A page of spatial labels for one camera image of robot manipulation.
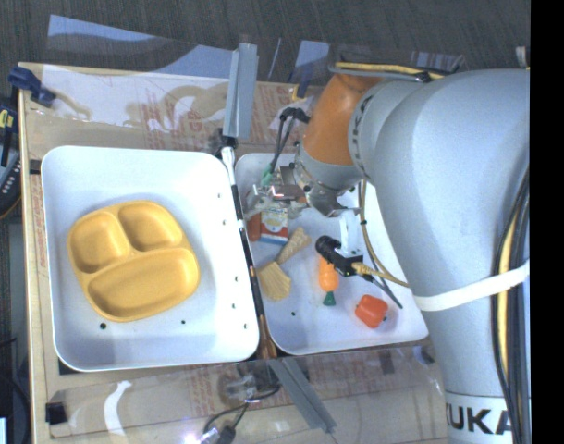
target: yellow cable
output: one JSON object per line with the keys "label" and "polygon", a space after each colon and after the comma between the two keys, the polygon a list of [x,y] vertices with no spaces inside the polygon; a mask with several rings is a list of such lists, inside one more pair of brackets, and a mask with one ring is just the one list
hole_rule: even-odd
{"label": "yellow cable", "polygon": [[437,72],[432,72],[427,69],[421,68],[408,68],[407,66],[400,66],[398,64],[350,63],[347,61],[338,61],[336,62],[336,68],[355,69],[369,72],[395,72],[398,74],[407,74],[410,76],[425,72],[428,74],[428,76],[430,76],[430,79],[432,80],[444,78],[442,74],[438,74]]}
{"label": "yellow cable", "polygon": [[357,275],[374,275],[376,277],[381,277],[388,279],[389,281],[393,281],[394,283],[405,286],[406,288],[409,286],[406,282],[401,281],[400,279],[397,279],[392,275],[387,275],[386,273],[383,273],[381,271],[376,271],[375,269],[361,262],[354,262],[353,264],[351,264],[351,267],[354,268],[354,271],[356,271]]}
{"label": "yellow cable", "polygon": [[367,248],[369,254],[373,257],[373,262],[381,269],[380,273],[383,276],[381,276],[381,275],[378,275],[378,276],[381,276],[381,278],[388,279],[389,281],[397,283],[398,285],[409,287],[408,283],[394,277],[391,274],[391,272],[389,272],[389,270],[385,268],[385,266],[381,263],[379,258],[376,256],[376,253],[374,252],[373,245],[371,244],[371,240],[370,240],[370,237],[368,235],[368,229],[366,227],[366,217],[365,217],[365,213],[364,213],[364,205],[366,204],[366,179],[364,179],[361,182],[361,192],[360,192],[360,196],[359,196],[359,203],[360,203],[360,223],[361,223],[361,227],[362,227],[362,235],[364,237],[364,243],[366,243],[366,248]]}
{"label": "yellow cable", "polygon": [[299,84],[296,84],[293,88],[292,88],[292,95],[290,96],[290,101],[291,102],[298,102],[300,100],[306,100],[306,97],[299,97]]}
{"label": "yellow cable", "polygon": [[[506,273],[510,270],[510,255],[512,248],[512,239],[516,222],[518,219],[518,211],[515,213],[506,237],[502,244],[502,251],[499,259],[498,273]],[[508,340],[507,340],[507,316],[508,316],[508,292],[502,291],[497,295],[497,336],[499,342],[500,356],[502,360],[502,369],[504,375],[508,378]]]}

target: green object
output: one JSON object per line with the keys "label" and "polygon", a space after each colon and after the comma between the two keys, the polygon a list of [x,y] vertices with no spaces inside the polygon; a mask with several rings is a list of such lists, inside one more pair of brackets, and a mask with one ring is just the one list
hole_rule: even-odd
{"label": "green object", "polygon": [[333,291],[329,291],[326,295],[325,295],[325,299],[323,300],[323,304],[325,306],[335,306],[336,305],[336,297],[334,296],[334,292]]}
{"label": "green object", "polygon": [[270,184],[272,184],[273,176],[274,174],[272,173],[272,167],[268,165],[262,172],[262,186],[269,186]]}

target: clear plastic sheet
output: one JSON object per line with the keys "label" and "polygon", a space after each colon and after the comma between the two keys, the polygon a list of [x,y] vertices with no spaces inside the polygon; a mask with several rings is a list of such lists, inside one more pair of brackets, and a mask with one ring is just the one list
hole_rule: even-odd
{"label": "clear plastic sheet", "polygon": [[[241,143],[270,151],[270,125],[277,129],[279,107],[293,102],[292,86],[276,84],[290,79],[295,56],[279,39],[240,35],[244,43],[257,47],[258,85],[251,133]],[[30,69],[56,99],[49,108],[26,101],[30,159],[39,162],[62,144],[213,152],[226,122],[236,49],[52,16],[45,64]]]}
{"label": "clear plastic sheet", "polygon": [[[442,442],[444,397],[432,354],[425,344],[276,359],[301,370],[331,416],[327,429],[310,422],[304,403],[293,400],[283,376],[265,361],[67,389],[55,397],[67,420],[52,428],[73,438],[105,433],[112,442],[157,436],[161,442],[208,443],[239,419],[239,443]],[[247,409],[239,417],[244,400]]]}

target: gray metal bar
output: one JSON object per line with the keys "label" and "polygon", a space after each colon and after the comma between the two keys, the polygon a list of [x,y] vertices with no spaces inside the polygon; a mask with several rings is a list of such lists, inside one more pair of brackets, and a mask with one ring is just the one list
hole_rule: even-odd
{"label": "gray metal bar", "polygon": [[251,132],[253,95],[257,81],[257,46],[240,43],[233,53],[223,135],[246,140]]}
{"label": "gray metal bar", "polygon": [[268,365],[274,370],[309,427],[311,429],[319,427],[326,433],[331,433],[336,422],[319,400],[294,359],[272,360]]}

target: carrot toy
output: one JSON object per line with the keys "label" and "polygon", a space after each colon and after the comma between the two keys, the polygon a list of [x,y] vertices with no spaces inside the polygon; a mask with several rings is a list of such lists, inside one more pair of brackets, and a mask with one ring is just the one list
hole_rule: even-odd
{"label": "carrot toy", "polygon": [[325,306],[335,306],[336,298],[334,291],[339,286],[339,274],[334,264],[329,263],[323,256],[319,257],[319,286],[323,291],[327,292],[323,304]]}

